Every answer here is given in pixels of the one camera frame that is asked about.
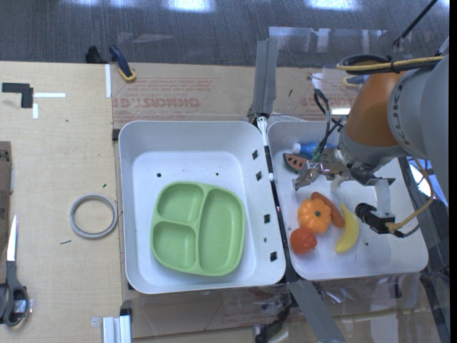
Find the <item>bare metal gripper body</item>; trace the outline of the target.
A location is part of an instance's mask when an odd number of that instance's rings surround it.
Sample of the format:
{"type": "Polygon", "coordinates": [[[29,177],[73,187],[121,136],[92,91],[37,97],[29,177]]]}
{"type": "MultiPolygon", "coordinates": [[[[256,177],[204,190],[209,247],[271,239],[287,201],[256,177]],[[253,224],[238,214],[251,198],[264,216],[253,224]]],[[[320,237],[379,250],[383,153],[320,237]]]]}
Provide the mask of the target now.
{"type": "Polygon", "coordinates": [[[354,180],[349,168],[344,164],[338,147],[318,147],[313,151],[310,165],[310,182],[324,177],[327,181],[344,182],[354,180]]]}

